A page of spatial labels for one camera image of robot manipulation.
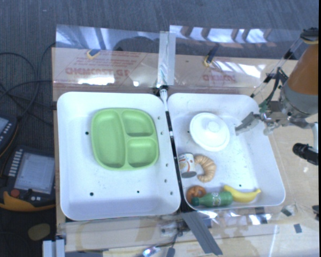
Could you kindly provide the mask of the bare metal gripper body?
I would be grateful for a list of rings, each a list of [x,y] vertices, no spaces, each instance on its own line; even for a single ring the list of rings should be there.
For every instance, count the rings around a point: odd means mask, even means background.
[[[288,126],[291,105],[281,101],[263,101],[259,105],[260,119],[267,126]]]

